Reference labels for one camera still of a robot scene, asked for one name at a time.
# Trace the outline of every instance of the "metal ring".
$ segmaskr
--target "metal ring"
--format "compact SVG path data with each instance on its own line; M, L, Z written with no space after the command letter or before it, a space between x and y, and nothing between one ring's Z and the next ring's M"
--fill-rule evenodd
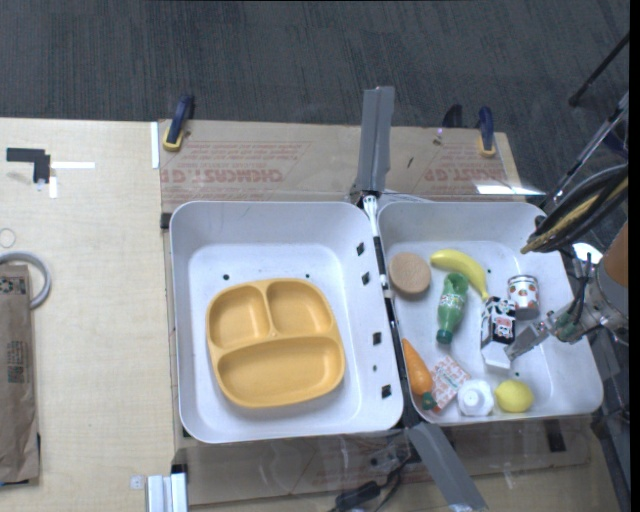
M11 236L13 236L13 240L11 240L11 243L9 244L2 243L2 233L4 233L5 231L7 233L10 233ZM11 247L13 247L13 244L15 243L16 243L16 232L11 228L0 228L0 247L4 249L10 249Z
M10 261L22 261L25 263L31 263L35 266L44 277L44 285L42 286L42 290L38 293L31 302L29 303L29 307L31 309L36 309L40 306L47 296L49 295L49 291L51 290L51 272L49 272L49 268L45 265L45 263L38 258L32 252L27 251L12 251L6 252L4 254L0 254L0 265L3 263L9 263Z

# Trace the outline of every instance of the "lemon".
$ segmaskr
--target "lemon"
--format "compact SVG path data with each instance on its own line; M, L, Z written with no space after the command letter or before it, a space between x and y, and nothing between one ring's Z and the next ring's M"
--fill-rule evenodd
M494 391L500 409L506 412L525 412L533 404L533 392L524 382L509 379Z

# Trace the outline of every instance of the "orange carrot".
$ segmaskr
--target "orange carrot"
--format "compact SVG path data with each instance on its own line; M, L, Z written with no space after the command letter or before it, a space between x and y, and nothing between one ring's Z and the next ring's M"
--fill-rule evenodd
M409 343L409 340L402 338L402 346L404 348L404 360L407 365L411 391L420 397L423 409L433 409L437 406L437 403L431 395L433 391L431 372L429 372L420 354Z

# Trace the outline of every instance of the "wooden table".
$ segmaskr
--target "wooden table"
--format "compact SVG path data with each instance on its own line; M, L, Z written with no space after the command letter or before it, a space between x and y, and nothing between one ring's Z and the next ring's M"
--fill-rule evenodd
M52 161L95 163L57 171L52 199L32 183L30 164L0 161L0 228L15 233L12 250L33 251L53 277L33 313L41 475L35 485L0 490L0 508L142 511L144 491L132 482L168 474L179 428L150 123L0 119L0 142L45 149ZM37 288L35 272L34 281ZM599 444L587 443L589 464L481 477L479 490L492 510L531 510L532 499L541 510L614 510ZM433 485L415 485L403 486L388 509L448 509ZM323 510L331 501L215 509Z

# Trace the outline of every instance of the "can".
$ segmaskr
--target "can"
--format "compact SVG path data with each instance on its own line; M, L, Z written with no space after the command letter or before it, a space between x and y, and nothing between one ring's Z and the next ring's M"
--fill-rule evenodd
M538 280L533 276L521 274L509 278L507 285L509 298L516 305L516 318L531 320L538 316L540 313Z

